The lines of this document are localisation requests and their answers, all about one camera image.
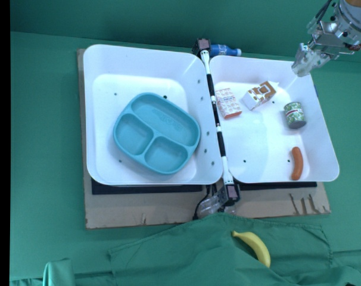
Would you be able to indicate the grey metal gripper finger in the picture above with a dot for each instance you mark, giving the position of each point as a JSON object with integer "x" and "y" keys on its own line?
{"x": 321, "y": 60}
{"x": 302, "y": 61}

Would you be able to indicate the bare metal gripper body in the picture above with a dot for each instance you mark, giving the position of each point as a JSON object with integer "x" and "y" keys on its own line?
{"x": 335, "y": 37}

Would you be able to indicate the green and white can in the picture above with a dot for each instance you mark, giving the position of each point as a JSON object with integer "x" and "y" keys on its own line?
{"x": 295, "y": 115}

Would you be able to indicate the brown and white carton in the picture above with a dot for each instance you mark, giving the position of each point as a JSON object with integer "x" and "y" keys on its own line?
{"x": 259, "y": 95}

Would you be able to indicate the blue plastic bottle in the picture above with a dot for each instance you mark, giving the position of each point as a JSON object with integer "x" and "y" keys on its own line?
{"x": 223, "y": 50}

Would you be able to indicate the orange and white packet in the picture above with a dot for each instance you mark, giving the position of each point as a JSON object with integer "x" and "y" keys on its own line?
{"x": 228, "y": 103}

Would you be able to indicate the white plastic tray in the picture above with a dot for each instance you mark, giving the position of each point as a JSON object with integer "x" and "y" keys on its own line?
{"x": 109, "y": 70}
{"x": 258, "y": 147}

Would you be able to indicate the orange sausage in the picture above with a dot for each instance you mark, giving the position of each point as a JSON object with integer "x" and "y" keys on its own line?
{"x": 297, "y": 162}

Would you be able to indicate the thin black and white rod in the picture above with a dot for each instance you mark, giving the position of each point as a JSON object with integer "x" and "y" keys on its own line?
{"x": 220, "y": 139}

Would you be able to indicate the blue divided plate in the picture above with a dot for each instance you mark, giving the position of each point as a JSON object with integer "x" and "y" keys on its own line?
{"x": 165, "y": 121}

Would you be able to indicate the clear plastic bottle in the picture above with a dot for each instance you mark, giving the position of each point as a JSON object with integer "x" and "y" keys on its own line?
{"x": 208, "y": 206}

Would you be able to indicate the yellow banana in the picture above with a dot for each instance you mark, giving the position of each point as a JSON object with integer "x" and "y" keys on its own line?
{"x": 258, "y": 244}

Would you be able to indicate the brown cardboard board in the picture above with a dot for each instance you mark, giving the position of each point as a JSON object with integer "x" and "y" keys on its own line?
{"x": 138, "y": 207}

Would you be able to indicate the green cloth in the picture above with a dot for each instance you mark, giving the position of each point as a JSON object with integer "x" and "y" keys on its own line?
{"x": 198, "y": 255}

